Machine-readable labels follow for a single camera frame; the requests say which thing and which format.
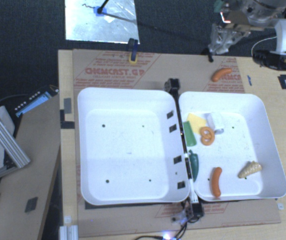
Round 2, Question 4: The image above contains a brown cardboard board red print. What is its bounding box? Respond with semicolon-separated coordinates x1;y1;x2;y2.
72;49;282;238

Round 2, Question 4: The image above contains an orange toy pretzel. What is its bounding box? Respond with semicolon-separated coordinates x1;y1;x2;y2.
199;126;216;147

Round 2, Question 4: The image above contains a dark green toy pepper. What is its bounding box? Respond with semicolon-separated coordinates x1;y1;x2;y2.
188;149;200;183

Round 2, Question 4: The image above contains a yellow toy cheese slice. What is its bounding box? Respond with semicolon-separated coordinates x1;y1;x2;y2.
186;112;207;136

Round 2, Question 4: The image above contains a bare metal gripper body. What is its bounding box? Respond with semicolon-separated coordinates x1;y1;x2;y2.
220;0;286;33

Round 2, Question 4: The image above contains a white plastic tray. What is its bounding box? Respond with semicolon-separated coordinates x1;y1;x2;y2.
77;86;191;206
178;91;286;202

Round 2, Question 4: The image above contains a light green flat toy piece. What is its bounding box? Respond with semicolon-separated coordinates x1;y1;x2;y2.
182;120;198;148

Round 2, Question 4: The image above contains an orange toy sausage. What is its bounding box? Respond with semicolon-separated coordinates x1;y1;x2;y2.
211;67;233;83
211;166;223;198

